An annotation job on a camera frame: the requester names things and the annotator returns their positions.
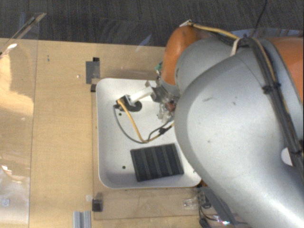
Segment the gray carpet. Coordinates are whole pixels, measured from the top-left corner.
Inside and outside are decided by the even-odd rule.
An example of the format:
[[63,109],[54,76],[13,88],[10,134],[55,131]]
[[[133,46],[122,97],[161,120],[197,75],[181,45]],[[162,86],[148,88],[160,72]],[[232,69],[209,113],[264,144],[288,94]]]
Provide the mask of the gray carpet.
[[[264,0],[0,0],[0,37],[10,18],[46,12],[40,39],[164,46],[186,19],[226,30],[254,27]],[[304,0],[268,0],[260,26],[303,30]]]

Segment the black rubber pad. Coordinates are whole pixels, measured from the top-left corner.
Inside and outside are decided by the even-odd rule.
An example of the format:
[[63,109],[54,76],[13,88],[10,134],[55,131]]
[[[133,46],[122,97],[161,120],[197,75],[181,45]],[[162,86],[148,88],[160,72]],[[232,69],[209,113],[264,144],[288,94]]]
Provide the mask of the black rubber pad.
[[137,181],[184,174],[175,144],[131,150]]

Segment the black clip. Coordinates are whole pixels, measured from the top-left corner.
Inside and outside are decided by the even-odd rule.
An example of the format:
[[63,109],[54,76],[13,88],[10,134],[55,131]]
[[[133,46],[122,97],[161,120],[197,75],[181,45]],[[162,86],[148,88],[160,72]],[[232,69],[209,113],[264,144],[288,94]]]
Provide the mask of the black clip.
[[281,84],[280,84],[280,83],[278,83],[278,82],[274,83],[274,88],[275,88],[275,89],[278,89],[279,87],[281,87]]
[[265,95],[270,94],[270,92],[272,92],[272,90],[273,90],[272,86],[269,86],[269,85],[262,87],[262,89],[263,89]]
[[96,92],[96,85],[91,85],[91,93]]
[[97,193],[95,199],[92,200],[92,211],[102,212],[104,210],[103,194]]

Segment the black cable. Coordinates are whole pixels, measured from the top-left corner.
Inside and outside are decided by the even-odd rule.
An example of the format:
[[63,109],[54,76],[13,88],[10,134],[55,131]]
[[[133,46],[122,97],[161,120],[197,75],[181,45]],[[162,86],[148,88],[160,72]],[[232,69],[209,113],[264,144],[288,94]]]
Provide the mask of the black cable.
[[115,120],[116,120],[116,122],[117,122],[117,125],[119,126],[119,128],[120,128],[120,130],[123,132],[123,134],[124,134],[128,139],[132,140],[132,141],[135,142],[135,143],[143,143],[143,142],[137,141],[136,139],[131,138],[131,137],[124,131],[123,127],[120,125],[120,122],[119,122],[119,120],[118,120],[118,118],[117,118],[117,115],[116,115],[116,107],[115,107],[115,105],[113,105],[113,112],[114,112],[114,116],[115,116]]
[[149,137],[148,137],[148,141],[150,140],[151,138],[151,135],[156,132],[157,130],[160,130],[161,128],[163,128],[165,125],[167,125],[169,123],[169,121],[167,121],[164,125],[160,126],[159,128],[156,128],[154,129],[150,134],[149,134]]
[[277,80],[276,72],[273,69],[272,65],[270,65],[269,68],[266,61],[266,56],[264,56],[256,39],[243,38],[242,40],[245,43],[248,43],[254,52],[266,83],[266,86],[264,86],[262,89],[264,90],[264,94],[269,95],[273,102],[274,110],[282,127],[285,139],[288,143],[287,146],[291,155],[291,160],[294,166],[297,168],[301,180],[304,184],[304,162],[303,156],[300,155],[302,147],[298,140],[292,118],[288,112],[288,109],[285,107],[284,97],[280,89],[280,84]]
[[205,218],[201,218],[199,220],[199,224],[202,228],[210,228],[210,226]]
[[260,13],[260,15],[259,15],[257,21],[256,21],[256,26],[255,26],[255,30],[254,30],[253,35],[255,34],[255,32],[256,32],[256,30],[257,30],[257,27],[258,27],[258,25],[259,25],[259,23],[260,23],[260,20],[261,20],[263,14],[264,14],[264,12],[265,12],[266,5],[267,5],[267,0],[265,0],[263,9],[262,9],[262,11],[261,11],[261,13]]
[[228,46],[233,46],[233,43],[234,43],[234,39],[232,38],[229,38],[227,36],[224,36],[224,35],[221,35],[219,33],[212,33],[213,35],[215,35],[217,38],[219,38],[219,40],[221,40],[222,42],[224,42],[226,45]]
[[[118,120],[118,118],[117,118],[117,114],[116,114],[116,105],[113,105],[113,112],[114,112],[114,117],[115,117],[115,120],[116,120],[116,122],[117,122],[117,125],[119,126],[119,128],[120,128],[120,130],[123,132],[123,134],[124,134],[128,139],[132,140],[133,142],[143,144],[143,142],[140,142],[140,141],[138,141],[138,140],[136,140],[136,139],[130,137],[130,136],[125,132],[125,130],[123,129],[123,127],[121,126],[121,124],[120,124],[120,122],[119,122],[119,120]],[[156,128],[156,129],[154,129],[154,130],[149,134],[149,137],[148,137],[147,141],[150,140],[151,135],[152,135],[154,132],[156,132],[157,130],[163,129],[163,127],[164,127],[165,125],[167,125],[168,123],[169,123],[169,121],[167,121],[167,122],[166,122],[165,124],[163,124],[162,126]],[[170,128],[171,128],[171,126],[165,128],[165,129],[164,129],[164,132],[163,132],[162,134],[164,134],[164,133],[165,133],[166,131],[168,131]]]
[[200,206],[200,208],[199,208],[199,218],[200,218],[200,219],[202,219],[202,215],[203,215],[206,219],[209,219],[209,220],[213,220],[213,221],[218,222],[217,219],[208,217],[208,216],[204,213],[203,207]]

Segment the clear acrylic panel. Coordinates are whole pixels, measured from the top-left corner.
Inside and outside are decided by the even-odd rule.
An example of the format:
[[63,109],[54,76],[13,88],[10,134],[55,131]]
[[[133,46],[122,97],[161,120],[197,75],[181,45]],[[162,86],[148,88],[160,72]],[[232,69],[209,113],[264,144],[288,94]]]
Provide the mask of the clear acrylic panel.
[[2,18],[0,38],[0,227],[29,226],[29,190],[39,21],[44,13]]

